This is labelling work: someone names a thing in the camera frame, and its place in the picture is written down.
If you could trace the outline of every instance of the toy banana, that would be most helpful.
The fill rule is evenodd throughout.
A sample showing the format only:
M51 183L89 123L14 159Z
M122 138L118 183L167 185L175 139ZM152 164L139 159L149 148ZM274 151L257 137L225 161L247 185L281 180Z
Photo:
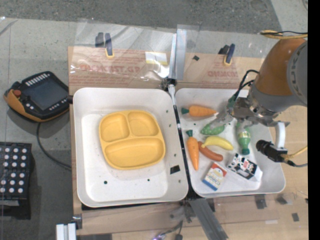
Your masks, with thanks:
M202 147L215 145L221 147L225 150L233 150L234 146L230 143L230 141L226 140L225 138L219 136L209 136L205 139Z

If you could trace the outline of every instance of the toy carrot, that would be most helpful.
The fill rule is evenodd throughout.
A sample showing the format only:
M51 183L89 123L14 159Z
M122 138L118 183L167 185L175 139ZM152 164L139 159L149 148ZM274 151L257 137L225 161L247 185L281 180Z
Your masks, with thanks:
M192 105L189 107L189 109L183 107L181 109L181 113L182 114L189 113L189 115L193 117L205 117L205 116L211 116L217 113L217 111L205 106Z
M198 141L195 137L193 137L193 131L187 130L186 134L188 134L189 138L186 141L186 146L189 151L189 155L193 164L194 169L197 171L199 168L199 146Z

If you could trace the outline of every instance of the juice box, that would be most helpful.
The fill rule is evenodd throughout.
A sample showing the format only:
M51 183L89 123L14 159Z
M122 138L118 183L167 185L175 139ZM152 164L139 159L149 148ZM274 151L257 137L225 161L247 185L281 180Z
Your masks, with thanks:
M202 182L216 191L221 185L226 174L227 170L214 162Z
M258 165L238 153L235 154L227 168L254 182L260 182L263 175Z

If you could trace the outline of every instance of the yellow plate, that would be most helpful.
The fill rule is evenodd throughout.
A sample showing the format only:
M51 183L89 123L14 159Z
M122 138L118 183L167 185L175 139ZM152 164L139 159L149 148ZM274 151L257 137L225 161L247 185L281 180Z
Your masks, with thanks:
M157 120L143 110L110 113L99 124L104 158L120 170L139 169L160 162L166 154Z

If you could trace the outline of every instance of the gray floor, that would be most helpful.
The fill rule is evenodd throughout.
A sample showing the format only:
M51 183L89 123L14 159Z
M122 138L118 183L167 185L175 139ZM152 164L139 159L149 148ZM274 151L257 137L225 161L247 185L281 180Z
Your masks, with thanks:
M235 33L241 33L237 47L245 47L256 42L256 34L264 29L306 32L308 0L0 0L0 17L0 91L4 93L14 81L44 70L67 84L67 47L88 42L79 34L86 22L80 19L168 32L177 24L198 26L197 48L208 52L212 46L220 47L217 40L232 40ZM269 48L253 54L246 47L237 55L263 57ZM56 224L69 222L73 215L71 173L40 150L37 124L12 112L3 99L0 128L5 129L0 131L0 141L32 143L36 163L30 185L31 220L3 216L0 239L53 240ZM48 152L70 163L68 114L41 125L40 138Z

